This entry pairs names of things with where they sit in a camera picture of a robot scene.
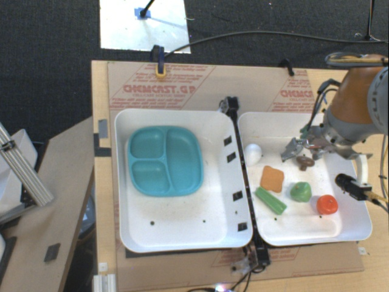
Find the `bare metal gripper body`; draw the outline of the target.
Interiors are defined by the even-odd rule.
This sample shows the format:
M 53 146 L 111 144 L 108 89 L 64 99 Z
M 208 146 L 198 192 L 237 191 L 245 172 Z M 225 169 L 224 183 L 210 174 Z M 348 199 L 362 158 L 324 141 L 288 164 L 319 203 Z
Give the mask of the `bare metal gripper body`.
M 331 126 L 312 126 L 304 139 L 306 139 L 305 148 L 310 152 L 315 147 L 328 147 L 330 149 L 328 153 L 337 153 L 346 160 L 354 160 L 362 155 L 365 155 L 367 159 L 373 156 L 372 153 L 356 152 L 353 149 L 354 143 L 341 137 Z

